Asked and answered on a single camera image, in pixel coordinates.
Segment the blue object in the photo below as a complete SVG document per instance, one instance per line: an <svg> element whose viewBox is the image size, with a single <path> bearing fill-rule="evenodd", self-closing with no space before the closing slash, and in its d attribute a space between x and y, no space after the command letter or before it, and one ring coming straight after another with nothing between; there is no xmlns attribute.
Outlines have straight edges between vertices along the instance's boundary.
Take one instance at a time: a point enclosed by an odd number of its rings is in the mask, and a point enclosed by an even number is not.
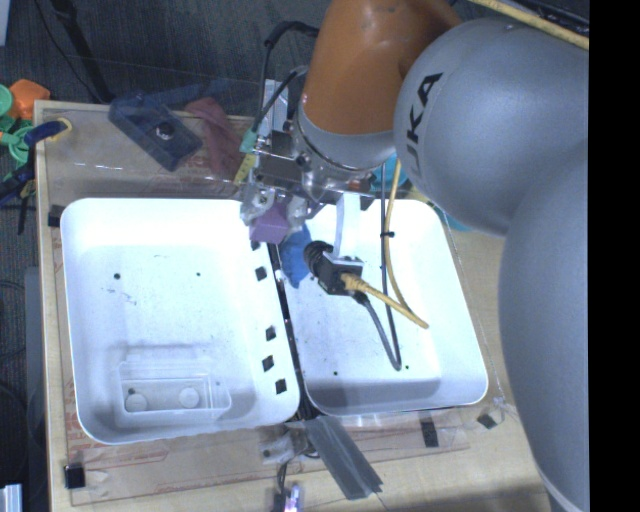
<svg viewBox="0 0 640 512"><path fill-rule="evenodd" d="M309 228L304 224L302 230L292 234L278 248L280 250L280 261L282 262L282 271L287 276L291 286L298 288L300 282L307 277L309 269L302 253L304 248L311 243L311 233Z"/></svg>
<svg viewBox="0 0 640 512"><path fill-rule="evenodd" d="M40 124L35 128L32 128L25 136L24 142L30 148L34 147L38 142L54 135L58 135L60 132L69 128L62 121L48 121Z"/></svg>
<svg viewBox="0 0 640 512"><path fill-rule="evenodd" d="M0 208L14 197L20 195L25 184L34 178L33 166L22 167L21 170L7 174L0 181Z"/></svg>
<svg viewBox="0 0 640 512"><path fill-rule="evenodd" d="M167 171L176 171L202 147L202 140L153 95L131 91L114 99L109 121Z"/></svg>
<svg viewBox="0 0 640 512"><path fill-rule="evenodd" d="M384 180L384 188L387 193L387 197L389 196L389 192L391 192L391 185L393 184L393 170L396 167L396 160L398 156L394 153L387 160L378 167L375 171L373 171L373 175L375 176L375 181L371 183L371 191L378 192L381 190L381 181L382 181L382 167L384 166L385 172L385 180ZM398 180L398 186L401 186L405 181L407 181L407 175L404 173L402 167L400 167L400 178Z"/></svg>

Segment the green object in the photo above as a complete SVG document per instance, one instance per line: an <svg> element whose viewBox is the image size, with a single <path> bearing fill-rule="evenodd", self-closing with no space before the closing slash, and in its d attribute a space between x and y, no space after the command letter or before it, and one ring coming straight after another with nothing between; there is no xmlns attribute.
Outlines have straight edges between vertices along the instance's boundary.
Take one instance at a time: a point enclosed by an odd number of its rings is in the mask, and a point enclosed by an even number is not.
<svg viewBox="0 0 640 512"><path fill-rule="evenodd" d="M13 133L5 133L2 136L3 145L9 147L9 153L16 161L16 169L20 169L29 159L29 146L24 141L24 136L31 130L33 130L32 126L23 126Z"/></svg>
<svg viewBox="0 0 640 512"><path fill-rule="evenodd" d="M4 85L0 85L0 116L4 116L13 106L13 94Z"/></svg>
<svg viewBox="0 0 640 512"><path fill-rule="evenodd" d="M11 127L15 124L16 120L10 116L0 117L0 132L7 133Z"/></svg>
<svg viewBox="0 0 640 512"><path fill-rule="evenodd" d="M242 144L240 144L240 152L251 153L256 145L257 140L258 140L258 133L254 132L251 128L249 128L246 132L244 132L244 136L242 137Z"/></svg>

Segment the black plug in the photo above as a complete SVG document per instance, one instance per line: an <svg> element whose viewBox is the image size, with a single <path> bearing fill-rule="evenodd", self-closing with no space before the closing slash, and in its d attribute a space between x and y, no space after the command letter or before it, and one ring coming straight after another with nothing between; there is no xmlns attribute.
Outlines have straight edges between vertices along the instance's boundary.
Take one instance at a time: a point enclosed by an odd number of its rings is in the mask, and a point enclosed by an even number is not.
<svg viewBox="0 0 640 512"><path fill-rule="evenodd" d="M332 260L325 255L332 252L333 246L326 242L311 242L304 248L304 262L311 274L318 279L318 284L329 295L353 295L351 290L345 288L340 276L350 273L361 277L362 261L358 258Z"/></svg>
<svg viewBox="0 0 640 512"><path fill-rule="evenodd" d="M353 292L353 300L355 300L361 306L366 306L371 302L369 300L369 297L367 297L367 294L364 292Z"/></svg>
<svg viewBox="0 0 640 512"><path fill-rule="evenodd" d="M284 512L284 507L287 504L286 494L277 492L273 495L273 508L271 512Z"/></svg>

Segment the black cable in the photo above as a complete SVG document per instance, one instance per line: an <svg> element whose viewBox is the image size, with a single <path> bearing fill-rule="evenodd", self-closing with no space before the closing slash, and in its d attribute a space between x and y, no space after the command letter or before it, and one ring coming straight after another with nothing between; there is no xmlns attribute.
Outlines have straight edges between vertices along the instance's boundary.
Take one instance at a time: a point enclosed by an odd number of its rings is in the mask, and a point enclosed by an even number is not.
<svg viewBox="0 0 640 512"><path fill-rule="evenodd" d="M98 63L91 52L89 43L78 25L78 10L74 5L73 0L49 1L51 2L53 12L58 18L58 21L66 30L78 57L82 59L82 64L91 78L91 82L98 98L100 98L103 103L110 103L111 100L115 98L115 95L109 90L109 87L100 72Z"/></svg>
<svg viewBox="0 0 640 512"><path fill-rule="evenodd" d="M280 468L278 468L278 474L276 475L276 482L278 484L278 490L281 494L284 494L284 481L287 478L287 467L289 461L285 462Z"/></svg>
<svg viewBox="0 0 640 512"><path fill-rule="evenodd" d="M53 37L51 29L49 28L49 25L47 24L47 19L45 18L44 11L42 10L42 7L40 6L40 2L38 0L33 0L33 1L36 4L36 8L37 8L38 14L40 16L40 19L42 20L42 24L44 26L45 32L49 36L49 39L51 39L51 42L53 43L53 46L56 47L58 52L60 52L60 55L62 55L64 60L69 65L69 68L71 68L71 72L75 75L75 77L77 78L78 82L80 82L84 86L84 88L87 90L87 92L91 96L91 99L94 102L96 102L96 103L104 103L104 104L109 103L108 101L105 101L103 98L100 98L96 93L94 93L94 91L91 89L91 87L89 87L89 85L82 78L80 78L80 75L78 74L78 72L76 71L75 67L71 63L71 60L69 59L69 57L67 57L66 53L64 53L64 50L60 47L58 42Z"/></svg>
<svg viewBox="0 0 640 512"><path fill-rule="evenodd" d="M271 260L271 266L274 272L276 270L282 270L282 262L280 260L280 251L276 244L267 244L269 250L269 259ZM284 288L284 281L282 279L276 279L276 290L278 292L278 299L280 301L280 309L282 310L282 318L285 323L285 331L287 334L287 341L289 343L289 351L291 352L291 359L293 360L293 366L295 368L296 380L298 387L300 388L300 403L298 404L298 410L296 415L301 420L310 420L321 414L311 402L309 394L307 393L306 386L304 385L304 377L302 375L302 369L300 366L300 356L298 354L298 347L296 346L296 336L294 332L293 322L291 321L291 314L289 312L289 303L287 301L287 294Z"/></svg>
<svg viewBox="0 0 640 512"><path fill-rule="evenodd" d="M303 75L304 73L306 73L306 70L304 70L303 72L302 67L296 68L293 71L291 71L291 73L289 73L289 76L287 76L287 78L285 78L284 81L278 86L275 92L271 95L271 98L269 98L269 101L267 101L263 109L258 113L256 118L254 119L253 126L251 127L251 130L253 132L258 131L258 128L260 128L260 123L265 118L265 116L269 113L269 110L271 109L271 107L273 107L273 104L276 102L278 97L282 94L282 91L284 91L287 85L289 85L289 82L291 82L291 80L293 80L297 76Z"/></svg>
<svg viewBox="0 0 640 512"><path fill-rule="evenodd" d="M256 109L255 121L252 127L252 131L254 132L258 131L260 123L262 122L262 119L264 119L264 116L266 115L266 113L262 114L264 110L262 107L262 102L264 100L264 89L265 89L265 82L267 80L267 70L269 67L269 57L271 55L271 51L275 48L276 44L278 44L278 41L284 35L284 33L289 30L300 32L301 34L304 34L309 37L317 37L319 32L317 28L307 25L306 23L302 23L301 21L282 21L274 27L274 29L271 31L267 39L265 39L264 45L267 48L267 51L264 54L264 59L262 61L262 70L260 72L260 83L258 84L260 87L259 93L258 93L258 108ZM277 99L277 97L278 96L275 96L274 98L272 96L272 99L274 102Z"/></svg>
<svg viewBox="0 0 640 512"><path fill-rule="evenodd" d="M380 232L384 231L384 225L386 220L386 212L385 212L385 200L387 198L387 171L386 171L386 163L382 164L382 168L380 170ZM382 273L382 292L385 295L389 295L388 291L388 283L387 283L387 255L384 250L384 237L380 237L380 272ZM391 331L391 339L393 341L393 349L395 352L395 360L398 363L398 367L394 368L396 371L400 371L402 368L402 356L400 355L400 343L398 342L398 334L396 332L396 324L393 320L393 311L391 311L391 307L388 304L385 304L385 309L387 311L387 321L389 322L389 330Z"/></svg>
<svg viewBox="0 0 640 512"><path fill-rule="evenodd" d="M365 309L369 312L373 323L378 330L378 334L380 335L380 341L382 341L382 346L384 347L384 351L387 353L387 357L389 358L389 362L393 369L397 372L402 368L402 361L400 360L400 352L396 352L395 354L391 350L391 345L389 344L389 338L387 338L387 334L384 332L384 327L382 327L382 323L380 322L380 318L376 313L376 310L373 308L369 297L366 296L363 292L355 292L353 295L354 300L365 307Z"/></svg>

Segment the wooden table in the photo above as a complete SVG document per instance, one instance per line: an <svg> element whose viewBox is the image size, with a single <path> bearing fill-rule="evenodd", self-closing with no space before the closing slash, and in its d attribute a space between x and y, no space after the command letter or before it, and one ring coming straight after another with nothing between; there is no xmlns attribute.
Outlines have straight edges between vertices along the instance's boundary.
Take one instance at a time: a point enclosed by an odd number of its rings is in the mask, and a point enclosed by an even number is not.
<svg viewBox="0 0 640 512"><path fill-rule="evenodd" d="M107 107L42 101L36 105L35 123L51 110L77 109L106 117ZM119 148L126 152L131 147ZM42 281L44 381L46 386L46 434L50 505L53 512L69 510L109 511L266 511L270 510L274 479L237 482L177 492L162 492L136 498L102 501L73 506L71 492L65 488L63 467L69 463L65 417L65 351L61 340L59 291L56 291L54 251L56 230L48 225L50 189L47 150L40 143L36 150L38 183L38 231ZM374 463L382 478L383 492L360 501L347 501L326 470L289 476L287 483L303 489L305 510L383 511L429 510L548 512L544 487L535 469L524 431L513 408L513 397L502 358L497 324L497 279L502 240L473 232L453 232L452 249L459 264L465 296L480 339L490 388L480 404L459 408L468 447L434 455ZM496 399L502 409L493 408L494 417L504 421L487 429L475 421L478 414L491 409ZM141 467L138 478L145 478Z"/></svg>

